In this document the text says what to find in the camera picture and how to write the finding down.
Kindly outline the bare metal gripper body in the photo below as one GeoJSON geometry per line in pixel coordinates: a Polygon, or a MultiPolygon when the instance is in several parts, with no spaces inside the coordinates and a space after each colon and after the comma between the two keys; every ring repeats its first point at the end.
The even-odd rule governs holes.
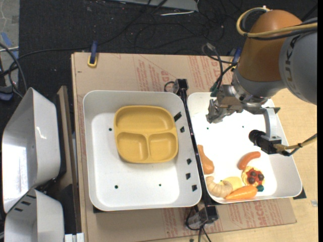
{"type": "Polygon", "coordinates": [[[219,112],[252,112],[252,95],[240,85],[222,85],[217,93],[216,106],[219,112]]]}

